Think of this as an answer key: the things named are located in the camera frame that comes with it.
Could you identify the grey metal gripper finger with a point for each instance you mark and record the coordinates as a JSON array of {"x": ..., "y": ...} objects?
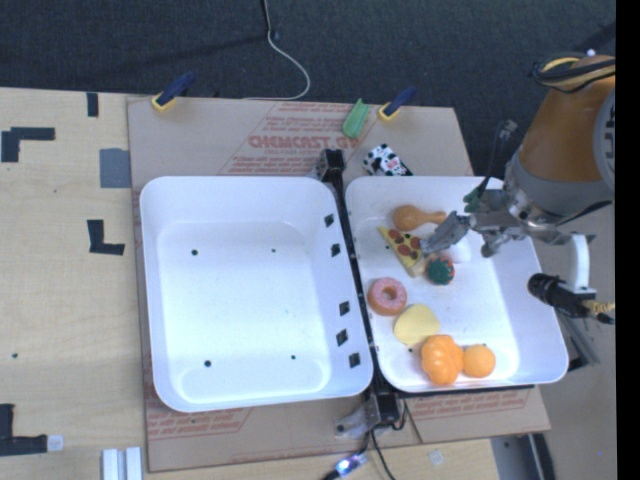
[
  {"x": 491, "y": 245},
  {"x": 445, "y": 235}
]

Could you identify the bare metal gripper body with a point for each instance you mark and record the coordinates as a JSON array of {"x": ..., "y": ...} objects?
[{"x": 500, "y": 215}]

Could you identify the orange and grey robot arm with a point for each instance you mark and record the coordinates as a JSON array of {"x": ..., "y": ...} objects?
[{"x": 555, "y": 138}]

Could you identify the red strawberry with green top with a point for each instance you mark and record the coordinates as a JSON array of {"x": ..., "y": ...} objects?
[{"x": 440, "y": 269}]

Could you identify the orange chicken drumstick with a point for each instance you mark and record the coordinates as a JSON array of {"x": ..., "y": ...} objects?
[{"x": 410, "y": 217}]

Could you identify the yellow pizza slice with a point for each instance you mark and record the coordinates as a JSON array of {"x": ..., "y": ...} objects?
[{"x": 402, "y": 245}]

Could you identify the white plastic tray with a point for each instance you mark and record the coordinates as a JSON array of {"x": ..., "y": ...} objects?
[
  {"x": 240, "y": 293},
  {"x": 480, "y": 308}
]

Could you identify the yellow potato crisp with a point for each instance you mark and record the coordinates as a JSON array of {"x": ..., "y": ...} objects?
[{"x": 416, "y": 324}]

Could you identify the pink doughnut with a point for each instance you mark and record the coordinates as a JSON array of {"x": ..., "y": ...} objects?
[{"x": 382, "y": 305}]

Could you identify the cow print carton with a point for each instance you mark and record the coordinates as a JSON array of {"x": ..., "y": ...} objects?
[{"x": 386, "y": 160}]

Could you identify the thin black rod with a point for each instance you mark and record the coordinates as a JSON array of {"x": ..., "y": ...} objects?
[{"x": 357, "y": 278}]

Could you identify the orange fruit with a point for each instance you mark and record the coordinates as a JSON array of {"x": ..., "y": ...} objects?
[{"x": 479, "y": 361}]

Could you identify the orange pumpkin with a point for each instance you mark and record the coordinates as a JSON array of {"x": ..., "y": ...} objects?
[{"x": 441, "y": 360}]

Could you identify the green pea pod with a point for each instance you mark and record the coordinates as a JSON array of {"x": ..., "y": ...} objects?
[{"x": 355, "y": 120}]

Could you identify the brown cardboard board red print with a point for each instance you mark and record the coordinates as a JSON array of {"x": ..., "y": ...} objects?
[{"x": 210, "y": 138}]

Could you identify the black cylinder on white bracket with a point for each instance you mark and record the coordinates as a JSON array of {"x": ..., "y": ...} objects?
[{"x": 555, "y": 290}]

